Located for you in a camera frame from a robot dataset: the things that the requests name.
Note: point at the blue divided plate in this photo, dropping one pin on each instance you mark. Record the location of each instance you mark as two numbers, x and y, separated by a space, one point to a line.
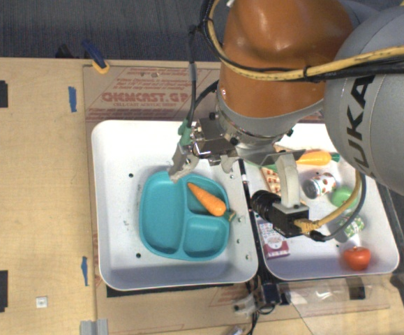
163 215

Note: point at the green and white bottle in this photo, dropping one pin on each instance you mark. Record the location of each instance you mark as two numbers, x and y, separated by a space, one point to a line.
353 227

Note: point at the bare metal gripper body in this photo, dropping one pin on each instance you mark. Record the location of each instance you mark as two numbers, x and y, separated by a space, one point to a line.
214 140

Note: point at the white can with red dots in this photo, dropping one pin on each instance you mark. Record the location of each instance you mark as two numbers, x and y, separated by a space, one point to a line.
320 185

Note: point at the red tomato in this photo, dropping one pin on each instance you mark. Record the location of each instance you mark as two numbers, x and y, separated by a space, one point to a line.
357 258

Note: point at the white plastic tray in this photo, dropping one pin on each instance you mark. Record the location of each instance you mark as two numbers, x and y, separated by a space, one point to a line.
313 257
118 187

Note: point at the brown cardboard board red print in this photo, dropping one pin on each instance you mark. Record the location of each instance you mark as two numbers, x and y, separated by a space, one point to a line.
146 96

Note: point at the pizza slice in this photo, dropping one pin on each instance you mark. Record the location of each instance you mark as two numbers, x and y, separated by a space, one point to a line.
270 180

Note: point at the black cylinder on white bracket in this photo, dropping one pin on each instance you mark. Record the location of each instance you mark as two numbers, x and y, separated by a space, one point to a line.
287 218

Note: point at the yellow carrot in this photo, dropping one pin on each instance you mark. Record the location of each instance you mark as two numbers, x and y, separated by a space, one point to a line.
315 158

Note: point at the orange carrot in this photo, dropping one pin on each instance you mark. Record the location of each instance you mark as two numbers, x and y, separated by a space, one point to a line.
207 199

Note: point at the thin black and white rod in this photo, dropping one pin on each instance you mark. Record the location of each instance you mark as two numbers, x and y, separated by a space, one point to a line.
247 190

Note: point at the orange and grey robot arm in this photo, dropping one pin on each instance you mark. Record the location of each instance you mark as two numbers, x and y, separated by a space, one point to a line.
278 40

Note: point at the green ball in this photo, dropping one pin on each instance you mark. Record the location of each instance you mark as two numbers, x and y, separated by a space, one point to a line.
341 195

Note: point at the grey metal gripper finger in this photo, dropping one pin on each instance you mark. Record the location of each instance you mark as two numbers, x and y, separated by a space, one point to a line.
182 162
227 164

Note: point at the purple and white carton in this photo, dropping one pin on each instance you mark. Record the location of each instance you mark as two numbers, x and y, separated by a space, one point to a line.
275 246

